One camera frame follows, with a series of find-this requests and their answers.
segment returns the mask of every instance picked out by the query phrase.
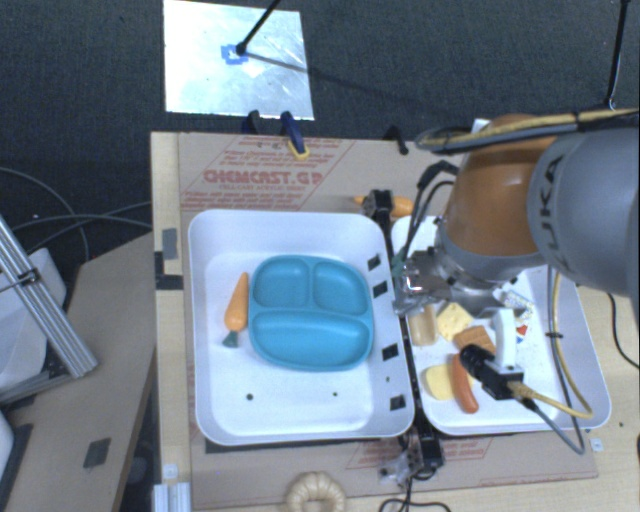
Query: electrical wire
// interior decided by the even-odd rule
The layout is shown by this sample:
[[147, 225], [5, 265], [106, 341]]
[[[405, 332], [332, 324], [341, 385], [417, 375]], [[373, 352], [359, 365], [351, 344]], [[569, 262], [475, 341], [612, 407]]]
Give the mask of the electrical wire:
[[[553, 284], [555, 282], [555, 278], [553, 275], [553, 268], [551, 266], [547, 267], [547, 297], [551, 297], [553, 295]], [[552, 319], [554, 318], [554, 311], [553, 311], [553, 301], [551, 300], [547, 300], [547, 308], [548, 308], [548, 324], [549, 324], [549, 332], [553, 332], [554, 331], [554, 327], [553, 327], [553, 323], [552, 323]], [[569, 406], [569, 407], [573, 407], [573, 404], [571, 402], [571, 396], [569, 395], [569, 389], [567, 388], [567, 382], [564, 378], [564, 374], [562, 373], [562, 366], [560, 364], [560, 357], [558, 355], [558, 346], [559, 344], [556, 343], [551, 343], [551, 354], [553, 355], [553, 364], [556, 368], [556, 375], [558, 376], [558, 380], [560, 381], [560, 387], [562, 389], [562, 396], [564, 397], [565, 403]], [[558, 428], [554, 428], [555, 423], [551, 420], [551, 418], [546, 417], [546, 415], [544, 415], [544, 413], [540, 414], [538, 413], [538, 415], [545, 421], [545, 423], [547, 423], [547, 425], [549, 425], [555, 432], [562, 432], [562, 430], [558, 429]], [[560, 438], [567, 444], [567, 446], [569, 446], [569, 448], [571, 448], [574, 452], [576, 452], [578, 455], [583, 455], [585, 453], [585, 445], [584, 445], [584, 438], [582, 436], [582, 431], [580, 430], [580, 427], [578, 425], [578, 419], [575, 416], [571, 416], [571, 425], [573, 427], [573, 431], [576, 435], [576, 438], [578, 439], [578, 444], [579, 446], [576, 446], [573, 441], [571, 441], [566, 434], [562, 435], [562, 434], [558, 434], [560, 436]]]
[[576, 446], [574, 442], [565, 434], [562, 429], [555, 423], [549, 416], [547, 416], [541, 409], [536, 405], [533, 400], [528, 398], [522, 399], [521, 402], [527, 409], [535, 412], [538, 416], [540, 416], [544, 422], [551, 427], [551, 429], [560, 436], [560, 438], [564, 441], [564, 443], [569, 446], [574, 452], [578, 455], [582, 455], [584, 453], [584, 439], [582, 438], [582, 434], [579, 436], [580, 446]]
[[[132, 204], [129, 206], [125, 206], [123, 208], [118, 208], [116, 210], [111, 210], [109, 212], [105, 212], [103, 215], [118, 215], [120, 213], [125, 213], [131, 210], [137, 210], [139, 208], [144, 208], [146, 206], [150, 206], [151, 202], [150, 201], [145, 201], [143, 203], [136, 203], [136, 204]], [[53, 235], [45, 238], [44, 240], [38, 242], [36, 245], [34, 245], [33, 247], [31, 247], [27, 252], [28, 253], [32, 253], [34, 251], [37, 251], [40, 247], [43, 247], [44, 245], [48, 244], [49, 242], [65, 235], [66, 233], [73, 231], [74, 229], [79, 229], [80, 227], [89, 224], [90, 222], [94, 222], [94, 219], [88, 219], [88, 220], [83, 220], [81, 222], [77, 222], [75, 224], [72, 224], [71, 226], [67, 226], [64, 229], [61, 229], [60, 231], [57, 231], [56, 233], [54, 233]]]
[[616, 41], [613, 49], [613, 57], [611, 58], [611, 71], [609, 73], [609, 86], [604, 104], [611, 110], [615, 109], [613, 96], [618, 86], [618, 78], [620, 76], [620, 61], [622, 56], [622, 39], [624, 35], [624, 26], [627, 21], [627, 7], [630, 0], [620, 1], [620, 11], [618, 13], [618, 29], [616, 31]]
[[424, 473], [424, 469], [418, 471], [415, 475], [413, 475], [413, 479], [418, 482], [426, 482], [427, 480], [431, 480], [433, 476], [436, 474], [435, 469], [432, 469], [429, 473]]
[[447, 130], [429, 131], [418, 136], [416, 146], [434, 153], [451, 155], [492, 144], [549, 137], [587, 128], [602, 127], [604, 122], [616, 118], [626, 121], [627, 124], [631, 123], [637, 126], [638, 109], [554, 114], [494, 126], [475, 133], [460, 133]]
[[424, 201], [422, 205], [420, 204], [420, 200], [422, 197], [422, 193], [424, 192], [424, 189], [421, 189], [418, 191], [418, 194], [416, 196], [416, 201], [414, 203], [414, 211], [412, 212], [411, 220], [409, 221], [409, 231], [407, 233], [407, 241], [405, 242], [403, 248], [401, 249], [402, 254], [404, 255], [405, 258], [409, 253], [409, 248], [411, 247], [411, 243], [413, 242], [413, 239], [418, 233], [418, 229], [420, 228], [420, 225], [424, 222], [424, 219], [427, 216], [429, 205], [431, 204], [431, 201], [436, 195], [436, 192], [438, 192], [438, 190], [440, 190], [442, 187], [453, 186], [454, 183], [455, 182], [451, 180], [443, 180], [437, 183], [433, 187], [433, 189], [431, 189], [431, 191], [429, 192], [429, 195], [427, 196], [427, 199]]
[[422, 176], [420, 176], [417, 185], [418, 193], [416, 194], [416, 200], [413, 202], [413, 209], [411, 210], [411, 217], [409, 219], [407, 241], [392, 259], [392, 272], [394, 274], [394, 277], [397, 277], [396, 274], [400, 272], [401, 267], [404, 265], [409, 252], [409, 247], [411, 246], [411, 242], [413, 241], [413, 238], [415, 237], [420, 224], [424, 220], [421, 217], [424, 217], [424, 215], [426, 214], [427, 208], [429, 206], [429, 203], [431, 202], [431, 199], [433, 199], [435, 191], [440, 187], [436, 185], [436, 187], [434, 187], [434, 190], [432, 190], [429, 194], [425, 204], [421, 205], [422, 195], [424, 194], [424, 191], [441, 172], [447, 172], [456, 176], [458, 174], [458, 170], [458, 167], [456, 167], [452, 163], [447, 162], [446, 160], [440, 160], [427, 167], [422, 173]]
[[16, 232], [22, 229], [37, 226], [39, 224], [46, 224], [49, 222], [57, 222], [61, 220], [79, 220], [79, 219], [85, 219], [85, 220], [91, 220], [91, 221], [104, 220], [104, 221], [110, 221], [110, 222], [121, 222], [123, 224], [130, 224], [132, 226], [138, 226], [145, 229], [152, 229], [151, 224], [148, 224], [146, 222], [140, 222], [138, 220], [124, 219], [122, 217], [114, 217], [113, 215], [106, 215], [106, 214], [77, 213], [75, 215], [56, 215], [55, 217], [35, 219], [29, 222], [25, 222], [24, 224], [19, 224], [15, 227], [12, 227], [11, 230]]
[[620, 346], [620, 340], [618, 339], [618, 328], [616, 326], [616, 317], [617, 317], [617, 308], [616, 308], [616, 300], [613, 298], [613, 295], [607, 293], [607, 297], [611, 301], [611, 332], [613, 334], [613, 341], [616, 344], [616, 348], [620, 355], [636, 370], [640, 370], [640, 365], [636, 363], [633, 359], [631, 359], [627, 354], [624, 353], [622, 347]]
[[[564, 357], [564, 352], [562, 351], [562, 346], [560, 344], [561, 334], [558, 331], [558, 299], [560, 296], [560, 273], [559, 272], [556, 272], [555, 278], [553, 279], [553, 286], [552, 286], [551, 293], [552, 293], [551, 317], [550, 317], [551, 331], [548, 333], [548, 336], [552, 338], [551, 343], [553, 345], [555, 355], [557, 355], [558, 365], [561, 369], [561, 372], [559, 372], [559, 376], [561, 380], [563, 376], [566, 378], [567, 382], [569, 383], [569, 386], [571, 387], [571, 390], [573, 391], [575, 396], [578, 398], [578, 400], [584, 407], [585, 412], [577, 411], [576, 409], [573, 409], [569, 405], [562, 404], [557, 400], [554, 400], [553, 398], [550, 398], [545, 395], [541, 395], [540, 393], [531, 389], [529, 386], [527, 386], [523, 382], [513, 381], [513, 382], [509, 382], [507, 386], [513, 392], [516, 398], [520, 397], [520, 398], [531, 399], [531, 400], [534, 400], [534, 399], [539, 400], [540, 402], [544, 402], [548, 405], [551, 405], [552, 407], [555, 407], [556, 409], [559, 409], [560, 411], [565, 412], [575, 418], [589, 419], [593, 417], [593, 410], [591, 409], [591, 406], [586, 401], [586, 399], [582, 396], [582, 393], [580, 392], [580, 390], [578, 389], [578, 386], [573, 380], [573, 377], [571, 376], [571, 372], [569, 371], [569, 367], [567, 365], [567, 361]], [[569, 398], [567, 393], [565, 393], [565, 398], [567, 399]]]
[[400, 498], [389, 498], [384, 500], [380, 504], [380, 508], [378, 508], [378, 512], [384, 512], [387, 505], [391, 505], [392, 503], [400, 504], [400, 508], [396, 512], [409, 512], [409, 507], [417, 507], [417, 508], [427, 508], [427, 507], [440, 507], [446, 512], [451, 512], [451, 509], [444, 503], [439, 501], [431, 501], [425, 503], [418, 503], [415, 501], [411, 501], [411, 492], [413, 486], [413, 478], [409, 479], [409, 483], [407, 484], [407, 492], [405, 494], [404, 499]]
[[[23, 172], [16, 171], [15, 169], [10, 169], [9, 167], [0, 166], [0, 172], [21, 178], [23, 180], [29, 181], [39, 186], [40, 188], [44, 189], [46, 192], [51, 194], [53, 197], [55, 197], [58, 200], [58, 202], [60, 202], [60, 204], [62, 204], [62, 206], [64, 206], [64, 208], [69, 212], [69, 214], [76, 215], [76, 212], [74, 211], [73, 208], [71, 208], [69, 203], [60, 194], [58, 194], [49, 185], [47, 185], [45, 182], [40, 181], [39, 179], [34, 178], [33, 176], [29, 176], [28, 174], [25, 174]], [[82, 243], [84, 245], [85, 257], [88, 261], [90, 258], [91, 251], [89, 250], [89, 241], [87, 240], [87, 234], [84, 231], [84, 228], [80, 228], [80, 236], [82, 237]]]

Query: blue divided plate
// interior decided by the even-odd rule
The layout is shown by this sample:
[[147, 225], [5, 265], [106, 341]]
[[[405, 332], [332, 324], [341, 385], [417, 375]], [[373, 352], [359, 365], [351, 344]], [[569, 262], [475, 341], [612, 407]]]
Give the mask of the blue divided plate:
[[249, 298], [249, 336], [272, 363], [307, 371], [349, 370], [373, 344], [366, 281], [345, 263], [275, 256], [256, 269]]

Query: white divided tray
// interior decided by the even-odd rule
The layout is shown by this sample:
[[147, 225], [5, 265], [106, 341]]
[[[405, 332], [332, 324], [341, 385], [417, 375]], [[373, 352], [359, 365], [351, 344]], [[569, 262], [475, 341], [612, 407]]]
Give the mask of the white divided tray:
[[[408, 218], [401, 219], [394, 225], [392, 233], [394, 247], [401, 247], [404, 244], [408, 220]], [[410, 251], [418, 248], [425, 250], [429, 245], [433, 245], [436, 234], [433, 220], [433, 217], [429, 217], [420, 226]], [[526, 336], [517, 345], [516, 364], [524, 369], [525, 384], [539, 393], [564, 402], [549, 341], [545, 336], [545, 332], [548, 331], [546, 282], [547, 267], [536, 267], [524, 271], [518, 276], [515, 284], [507, 284], [503, 290], [505, 292], [513, 290], [535, 304]], [[591, 419], [578, 421], [582, 428], [595, 428], [609, 419], [611, 402], [578, 293], [570, 281], [563, 280], [561, 283], [559, 329], [564, 336], [562, 349], [578, 389], [594, 411]], [[435, 306], [437, 312], [441, 305]], [[495, 333], [489, 321], [474, 321], [471, 325], [484, 325], [495, 343]], [[433, 398], [425, 389], [424, 372], [430, 366], [448, 362], [451, 355], [456, 352], [455, 345], [441, 336], [434, 345], [413, 346], [424, 411], [429, 421], [438, 430], [450, 435], [473, 435], [549, 429], [537, 414], [525, 409], [515, 400], [494, 400], [478, 382], [474, 382], [472, 387], [479, 405], [479, 410], [475, 414], [464, 413], [455, 400], [439, 401]], [[573, 395], [572, 400], [574, 407], [580, 409], [581, 405]], [[567, 414], [541, 402], [538, 402], [538, 405], [560, 428], [573, 428], [571, 418]]]
[[[409, 428], [414, 403], [393, 285], [378, 226], [355, 214], [210, 210], [189, 227], [196, 418], [221, 445], [391, 437]], [[224, 313], [242, 272], [276, 255], [342, 261], [372, 294], [373, 348], [348, 371], [306, 372], [276, 366], [253, 349], [222, 345]], [[369, 260], [380, 263], [369, 270]], [[387, 292], [374, 297], [373, 288]]]

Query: wooden table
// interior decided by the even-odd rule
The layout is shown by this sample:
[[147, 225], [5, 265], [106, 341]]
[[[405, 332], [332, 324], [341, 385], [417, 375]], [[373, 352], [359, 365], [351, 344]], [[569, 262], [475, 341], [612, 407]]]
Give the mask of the wooden table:
[[[33, 430], [7, 511], [120, 509], [155, 377], [152, 248], [146, 235], [81, 267], [68, 317], [99, 366], [8, 415]], [[104, 461], [85, 467], [91, 446]]]

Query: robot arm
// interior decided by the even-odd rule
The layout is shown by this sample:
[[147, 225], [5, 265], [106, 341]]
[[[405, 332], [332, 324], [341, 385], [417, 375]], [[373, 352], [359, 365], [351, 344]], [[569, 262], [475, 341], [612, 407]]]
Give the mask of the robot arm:
[[[531, 119], [504, 116], [489, 128], [501, 140], [501, 128]], [[515, 142], [475, 142], [434, 246], [405, 262], [396, 312], [449, 298], [477, 315], [495, 306], [497, 286], [548, 263], [575, 282], [631, 296], [637, 321], [637, 111], [630, 119], [608, 129], [602, 122], [589, 131], [576, 124], [573, 133], [535, 128], [516, 132]], [[451, 151], [451, 140], [440, 152], [465, 149]], [[418, 146], [433, 149], [424, 139]]]

